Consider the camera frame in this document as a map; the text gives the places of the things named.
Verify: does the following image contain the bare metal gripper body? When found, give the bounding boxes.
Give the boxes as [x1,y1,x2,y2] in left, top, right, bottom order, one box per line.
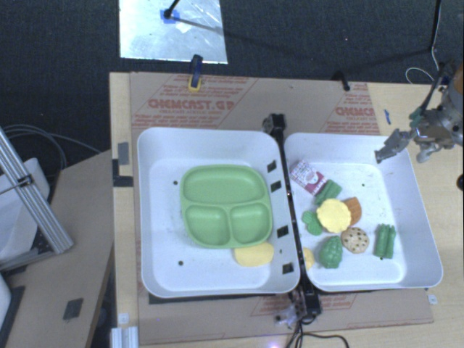
[411,107,457,149]

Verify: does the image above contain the white plastic tray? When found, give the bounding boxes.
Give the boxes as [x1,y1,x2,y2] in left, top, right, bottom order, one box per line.
[283,132,444,293]
[136,126,302,299]

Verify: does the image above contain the orange-brown bread piece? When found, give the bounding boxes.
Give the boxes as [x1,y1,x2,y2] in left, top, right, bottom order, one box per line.
[341,196,363,228]

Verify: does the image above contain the green bean bundle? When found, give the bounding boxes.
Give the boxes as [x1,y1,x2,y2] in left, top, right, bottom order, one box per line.
[314,179,343,207]

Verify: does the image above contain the yellow round ridged biscuit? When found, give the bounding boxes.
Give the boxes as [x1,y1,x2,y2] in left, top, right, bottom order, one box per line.
[315,198,353,233]

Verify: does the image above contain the pink and white carton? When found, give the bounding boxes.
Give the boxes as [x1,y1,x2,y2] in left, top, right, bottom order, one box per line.
[289,159,326,196]

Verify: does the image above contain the green asparagus bundle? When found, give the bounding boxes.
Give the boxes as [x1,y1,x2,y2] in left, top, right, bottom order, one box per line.
[373,223,397,260]

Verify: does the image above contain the chocolate chip cookie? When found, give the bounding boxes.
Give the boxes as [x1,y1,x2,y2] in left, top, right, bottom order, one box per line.
[340,226,370,255]

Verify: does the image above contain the small green broccoli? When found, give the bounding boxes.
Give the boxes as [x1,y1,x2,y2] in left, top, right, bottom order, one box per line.
[301,210,324,236]

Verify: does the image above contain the thin black and white rod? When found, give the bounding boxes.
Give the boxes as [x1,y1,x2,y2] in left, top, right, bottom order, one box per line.
[275,128,311,298]

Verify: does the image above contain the green grapes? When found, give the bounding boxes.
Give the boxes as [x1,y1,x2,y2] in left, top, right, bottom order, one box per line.
[318,235,344,270]

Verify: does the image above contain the small yellow round piece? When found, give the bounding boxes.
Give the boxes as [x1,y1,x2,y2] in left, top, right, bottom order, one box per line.
[302,246,316,271]

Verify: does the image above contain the brown cardboard board, red print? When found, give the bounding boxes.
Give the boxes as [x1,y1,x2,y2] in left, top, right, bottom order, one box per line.
[128,71,435,346]

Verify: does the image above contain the yellow flat oval chip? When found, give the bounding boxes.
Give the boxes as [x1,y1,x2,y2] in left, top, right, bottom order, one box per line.
[233,241,276,268]

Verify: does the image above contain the green divided plate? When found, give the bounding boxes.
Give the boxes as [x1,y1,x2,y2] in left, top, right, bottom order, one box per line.
[179,165,274,249]

